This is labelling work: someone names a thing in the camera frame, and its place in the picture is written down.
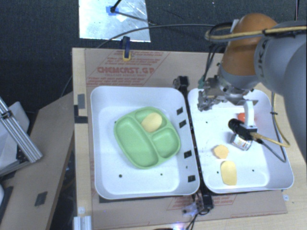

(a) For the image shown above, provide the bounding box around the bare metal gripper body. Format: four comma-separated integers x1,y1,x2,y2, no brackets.
203,77,251,106

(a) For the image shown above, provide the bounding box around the thin black rod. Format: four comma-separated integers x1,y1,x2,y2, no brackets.
179,85,210,197

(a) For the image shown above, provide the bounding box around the orange round biscuit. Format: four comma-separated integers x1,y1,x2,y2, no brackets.
211,144,229,160

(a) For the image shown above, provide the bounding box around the small white and red can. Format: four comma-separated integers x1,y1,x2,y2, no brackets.
230,133,253,151

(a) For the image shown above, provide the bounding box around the yellow oval toy bread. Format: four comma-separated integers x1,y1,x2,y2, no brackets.
140,112,163,133
220,160,238,186

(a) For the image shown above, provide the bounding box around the brown cardboard board red print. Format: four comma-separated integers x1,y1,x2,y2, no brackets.
84,48,288,225

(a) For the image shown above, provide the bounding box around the green divided plate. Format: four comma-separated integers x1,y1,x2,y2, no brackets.
113,106,181,170

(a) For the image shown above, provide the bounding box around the white plastic tray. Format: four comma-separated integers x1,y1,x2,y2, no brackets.
187,87,295,195
90,85,201,200

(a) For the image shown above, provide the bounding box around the black block with thin wires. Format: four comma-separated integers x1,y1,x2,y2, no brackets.
173,75,190,89
201,193,214,211

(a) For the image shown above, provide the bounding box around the black cylinder on white bracket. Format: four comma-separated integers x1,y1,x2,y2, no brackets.
227,99,259,140

